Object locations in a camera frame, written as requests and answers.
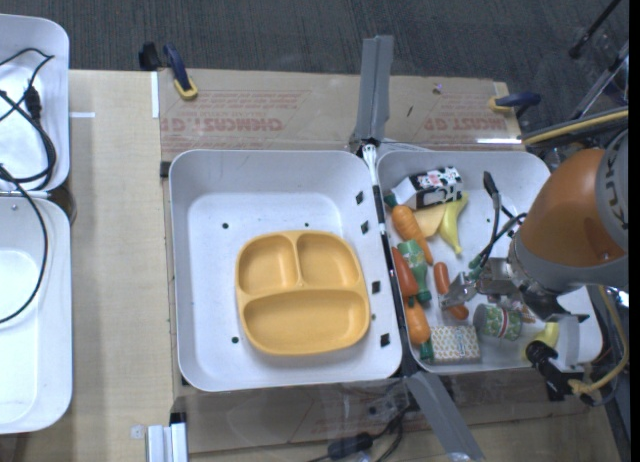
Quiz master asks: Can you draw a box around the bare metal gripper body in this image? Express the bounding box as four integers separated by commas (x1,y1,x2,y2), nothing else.
475,256,525,301

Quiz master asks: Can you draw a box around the orange sausage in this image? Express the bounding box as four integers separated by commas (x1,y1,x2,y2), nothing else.
432,261,471,322

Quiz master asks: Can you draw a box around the orange carrot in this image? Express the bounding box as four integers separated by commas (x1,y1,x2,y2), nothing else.
384,194,435,266
403,295,435,362

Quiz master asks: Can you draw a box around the patterned white packet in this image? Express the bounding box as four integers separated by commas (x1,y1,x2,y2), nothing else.
429,324,483,365

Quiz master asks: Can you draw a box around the green and white can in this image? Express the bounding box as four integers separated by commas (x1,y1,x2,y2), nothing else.
471,302,524,343

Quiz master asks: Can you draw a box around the green bottle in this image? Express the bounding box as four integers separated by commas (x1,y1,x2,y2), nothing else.
396,239,433,304

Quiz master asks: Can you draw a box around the red-orange carrot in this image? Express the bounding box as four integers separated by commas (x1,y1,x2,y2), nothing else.
390,246,419,300

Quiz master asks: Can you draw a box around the yellow banana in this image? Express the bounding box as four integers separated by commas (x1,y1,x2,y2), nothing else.
523,321,561,362
437,191,471,257

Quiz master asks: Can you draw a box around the pale yellow wedge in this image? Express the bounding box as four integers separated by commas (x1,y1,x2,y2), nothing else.
412,203,447,240

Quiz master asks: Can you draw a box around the cow print milk carton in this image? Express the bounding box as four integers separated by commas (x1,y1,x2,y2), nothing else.
389,165,464,212

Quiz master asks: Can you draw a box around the white plastic tray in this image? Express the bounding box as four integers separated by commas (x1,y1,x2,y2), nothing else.
168,149,405,394
375,149,605,377

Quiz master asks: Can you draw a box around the orange divided plate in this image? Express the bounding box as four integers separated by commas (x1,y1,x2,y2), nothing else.
234,230,373,357

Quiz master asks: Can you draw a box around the brown cardboard board, red print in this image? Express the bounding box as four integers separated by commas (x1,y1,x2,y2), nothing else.
156,67,604,455

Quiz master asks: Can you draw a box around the black cylinder on white bracket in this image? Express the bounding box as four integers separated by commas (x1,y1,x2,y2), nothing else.
523,313,592,397

